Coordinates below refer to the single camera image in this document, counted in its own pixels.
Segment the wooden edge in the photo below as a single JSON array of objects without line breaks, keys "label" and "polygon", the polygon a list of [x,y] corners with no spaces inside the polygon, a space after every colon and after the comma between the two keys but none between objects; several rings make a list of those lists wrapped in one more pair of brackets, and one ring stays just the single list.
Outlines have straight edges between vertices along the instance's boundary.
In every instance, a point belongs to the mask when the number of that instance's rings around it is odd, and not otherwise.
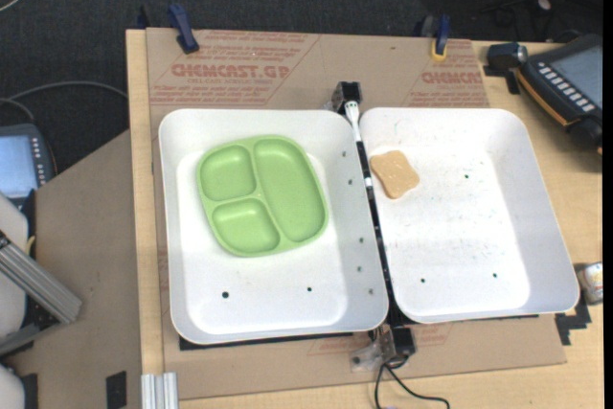
[{"label": "wooden edge", "polygon": [[144,374],[159,375],[164,372],[164,345],[151,160],[146,32],[127,30],[125,45],[141,325],[141,362]]}]

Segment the device screen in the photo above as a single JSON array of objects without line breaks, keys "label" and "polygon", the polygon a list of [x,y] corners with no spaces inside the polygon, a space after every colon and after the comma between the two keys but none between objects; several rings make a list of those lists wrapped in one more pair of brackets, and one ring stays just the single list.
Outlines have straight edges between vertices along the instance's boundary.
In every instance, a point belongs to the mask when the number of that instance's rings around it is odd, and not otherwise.
[{"label": "device screen", "polygon": [[38,187],[28,136],[0,136],[0,191],[7,198],[27,196]]},{"label": "device screen", "polygon": [[602,109],[602,46],[558,59],[551,66]]}]

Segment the wooden table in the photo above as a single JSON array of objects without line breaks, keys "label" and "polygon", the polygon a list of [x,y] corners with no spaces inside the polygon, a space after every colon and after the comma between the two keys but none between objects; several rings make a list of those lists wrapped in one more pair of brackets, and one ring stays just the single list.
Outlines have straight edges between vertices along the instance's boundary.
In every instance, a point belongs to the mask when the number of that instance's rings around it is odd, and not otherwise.
[{"label": "wooden table", "polygon": [[[472,43],[483,62],[491,43]],[[529,44],[530,53],[547,45]],[[148,52],[144,31],[126,33],[130,133],[138,262],[141,354],[144,374],[165,371],[156,252],[155,200],[151,172]],[[568,135],[527,97],[509,94],[506,84],[482,73],[489,104],[508,109],[526,124],[573,263],[602,260],[602,158],[578,151]],[[412,379],[420,394],[441,395],[454,409],[475,407],[598,408],[604,406],[602,305],[590,307],[592,324],[571,334],[563,365],[468,375]],[[351,384],[224,398],[182,401],[182,408],[374,407],[374,384]],[[438,407],[407,396],[395,383],[380,389],[383,405]]]}]

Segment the electronic device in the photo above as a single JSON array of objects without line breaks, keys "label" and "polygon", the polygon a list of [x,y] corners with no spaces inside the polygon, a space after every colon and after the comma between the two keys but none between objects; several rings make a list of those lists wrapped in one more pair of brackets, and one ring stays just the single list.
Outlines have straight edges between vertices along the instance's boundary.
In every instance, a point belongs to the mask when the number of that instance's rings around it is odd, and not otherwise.
[{"label": "electronic device", "polygon": [[517,69],[521,86],[581,145],[602,155],[602,37],[584,34]]},{"label": "electronic device", "polygon": [[0,193],[21,207],[54,175],[51,152],[35,125],[0,126]]}]

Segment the green tray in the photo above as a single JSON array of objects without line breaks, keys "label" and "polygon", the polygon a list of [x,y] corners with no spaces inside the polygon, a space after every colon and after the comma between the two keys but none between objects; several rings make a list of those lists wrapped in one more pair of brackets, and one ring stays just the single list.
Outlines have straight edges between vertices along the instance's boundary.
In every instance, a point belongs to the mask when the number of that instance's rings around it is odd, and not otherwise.
[{"label": "green tray", "polygon": [[197,183],[213,232],[227,251],[265,256],[317,239],[328,207],[307,154],[291,139],[266,135],[206,152]]}]

